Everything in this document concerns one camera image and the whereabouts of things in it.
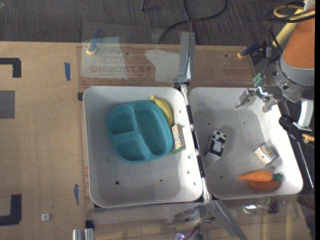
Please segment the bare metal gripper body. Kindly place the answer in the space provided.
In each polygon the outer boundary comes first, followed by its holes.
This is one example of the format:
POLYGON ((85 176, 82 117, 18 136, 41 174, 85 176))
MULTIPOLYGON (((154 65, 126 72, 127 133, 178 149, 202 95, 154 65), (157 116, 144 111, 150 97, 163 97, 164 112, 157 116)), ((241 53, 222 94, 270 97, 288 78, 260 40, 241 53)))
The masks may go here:
POLYGON ((255 89, 255 94, 265 100, 289 100, 291 102, 297 102, 302 98, 306 98, 307 94, 311 91, 311 88, 301 88, 300 86, 293 86, 284 84, 277 85, 261 85, 255 89))

